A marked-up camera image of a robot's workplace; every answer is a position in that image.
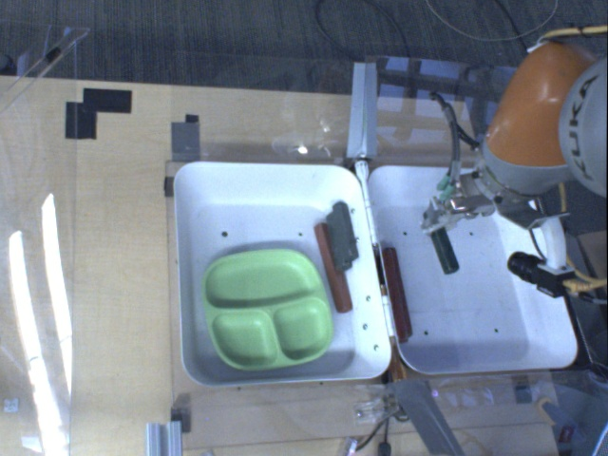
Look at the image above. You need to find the black cylinder on white bracket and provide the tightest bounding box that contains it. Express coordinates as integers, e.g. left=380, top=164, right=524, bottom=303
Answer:
left=506, top=216, right=579, bottom=299

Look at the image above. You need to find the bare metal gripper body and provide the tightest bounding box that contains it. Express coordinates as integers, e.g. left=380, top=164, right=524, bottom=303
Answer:
left=428, top=168, right=501, bottom=221

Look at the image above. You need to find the dark green cylinder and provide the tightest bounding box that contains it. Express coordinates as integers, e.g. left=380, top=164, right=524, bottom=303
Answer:
left=429, top=227, right=461, bottom=276

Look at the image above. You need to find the green divided plate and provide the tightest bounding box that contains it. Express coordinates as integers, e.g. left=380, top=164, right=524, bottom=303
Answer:
left=200, top=248, right=335, bottom=372

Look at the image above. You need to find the white plastic tray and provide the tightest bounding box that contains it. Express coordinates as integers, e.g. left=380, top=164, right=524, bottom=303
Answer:
left=172, top=161, right=393, bottom=389
left=367, top=164, right=580, bottom=376

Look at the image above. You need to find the brown sausage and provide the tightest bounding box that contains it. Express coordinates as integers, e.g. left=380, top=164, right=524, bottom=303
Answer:
left=313, top=221, right=354, bottom=314
left=380, top=246, right=414, bottom=344

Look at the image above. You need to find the dark grey block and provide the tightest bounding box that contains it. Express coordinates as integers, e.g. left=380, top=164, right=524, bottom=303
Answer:
left=325, top=200, right=361, bottom=274

